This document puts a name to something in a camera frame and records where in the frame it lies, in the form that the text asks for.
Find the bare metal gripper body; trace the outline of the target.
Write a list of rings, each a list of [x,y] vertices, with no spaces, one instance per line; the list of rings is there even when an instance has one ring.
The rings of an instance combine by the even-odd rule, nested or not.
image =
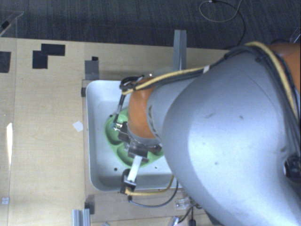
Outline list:
[[[131,132],[127,121],[117,122],[118,139],[123,141],[128,157],[141,156],[143,162],[148,162],[148,152],[158,154],[162,151],[160,142],[155,138],[139,137]]]

